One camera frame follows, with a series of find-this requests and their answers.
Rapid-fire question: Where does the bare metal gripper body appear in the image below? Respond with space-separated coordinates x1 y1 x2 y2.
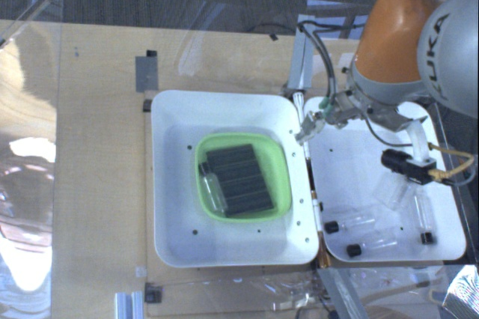
323 88 376 130

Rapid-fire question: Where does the green square bowl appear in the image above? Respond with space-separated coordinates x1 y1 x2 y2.
194 132 293 225

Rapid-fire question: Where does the white plastic tray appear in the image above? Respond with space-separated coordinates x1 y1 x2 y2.
150 89 320 269
303 96 468 264

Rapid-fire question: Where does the black ribbed block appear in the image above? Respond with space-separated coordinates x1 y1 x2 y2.
204 143 275 219

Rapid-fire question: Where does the clear plastic bottle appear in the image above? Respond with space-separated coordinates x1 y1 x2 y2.
373 174 413 210

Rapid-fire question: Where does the clear bottle with black cap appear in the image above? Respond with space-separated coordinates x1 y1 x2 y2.
323 213 377 235
411 192 437 246
345 232 400 258
198 161 230 215

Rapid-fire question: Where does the black cylinder on white bracket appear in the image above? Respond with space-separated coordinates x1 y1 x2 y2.
380 118 438 186

